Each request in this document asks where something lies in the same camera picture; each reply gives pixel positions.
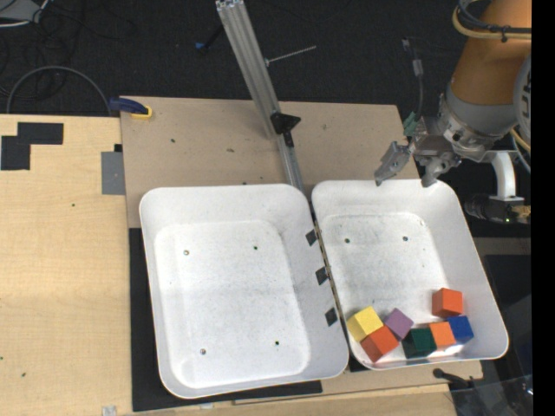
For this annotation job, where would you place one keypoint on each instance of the white plastic tray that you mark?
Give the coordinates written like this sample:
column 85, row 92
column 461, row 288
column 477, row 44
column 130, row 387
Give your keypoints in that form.
column 230, row 301
column 381, row 258

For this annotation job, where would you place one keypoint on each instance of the blue cube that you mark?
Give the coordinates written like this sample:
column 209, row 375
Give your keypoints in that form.
column 461, row 328

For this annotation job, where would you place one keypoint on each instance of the orange cube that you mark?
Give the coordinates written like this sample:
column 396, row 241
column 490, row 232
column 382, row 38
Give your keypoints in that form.
column 442, row 334

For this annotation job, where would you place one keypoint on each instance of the purple cube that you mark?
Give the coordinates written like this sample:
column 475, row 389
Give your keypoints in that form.
column 399, row 322

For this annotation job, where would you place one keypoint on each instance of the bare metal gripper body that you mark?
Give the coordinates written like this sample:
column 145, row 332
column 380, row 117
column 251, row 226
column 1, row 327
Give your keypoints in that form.
column 438, row 145

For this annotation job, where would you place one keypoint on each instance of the green cube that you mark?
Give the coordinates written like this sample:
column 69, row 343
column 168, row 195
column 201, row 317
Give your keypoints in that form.
column 419, row 342

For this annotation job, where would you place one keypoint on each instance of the yellow cube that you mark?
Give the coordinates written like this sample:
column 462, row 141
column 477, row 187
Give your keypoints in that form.
column 364, row 322

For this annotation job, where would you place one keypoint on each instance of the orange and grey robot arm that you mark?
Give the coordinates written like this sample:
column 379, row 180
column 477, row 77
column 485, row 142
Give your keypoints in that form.
column 490, row 67

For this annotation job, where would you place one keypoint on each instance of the black cylinder on white bracket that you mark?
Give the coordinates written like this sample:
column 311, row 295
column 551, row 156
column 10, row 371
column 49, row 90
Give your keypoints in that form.
column 505, row 176

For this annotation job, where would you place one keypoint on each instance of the red-orange cube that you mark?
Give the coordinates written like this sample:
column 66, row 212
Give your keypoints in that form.
column 379, row 342
column 447, row 302

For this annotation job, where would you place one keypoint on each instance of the brown cardboard board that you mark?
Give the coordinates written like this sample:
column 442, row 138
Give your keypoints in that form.
column 208, row 145

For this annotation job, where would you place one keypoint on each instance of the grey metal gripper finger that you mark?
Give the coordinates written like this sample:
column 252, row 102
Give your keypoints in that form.
column 433, row 173
column 392, row 160

